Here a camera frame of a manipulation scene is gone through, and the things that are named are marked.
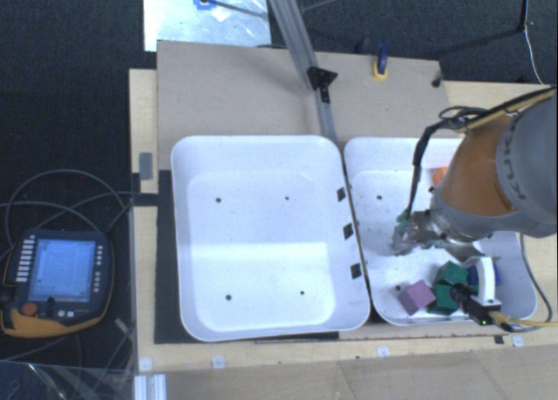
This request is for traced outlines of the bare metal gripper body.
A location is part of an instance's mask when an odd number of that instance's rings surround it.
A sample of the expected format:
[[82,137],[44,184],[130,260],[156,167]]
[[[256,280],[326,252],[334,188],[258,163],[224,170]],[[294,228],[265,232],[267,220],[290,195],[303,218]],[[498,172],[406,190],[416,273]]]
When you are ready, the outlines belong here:
[[437,212],[430,209],[404,215],[404,254],[415,248],[444,249],[457,260],[483,256],[474,246],[475,238],[459,233]]

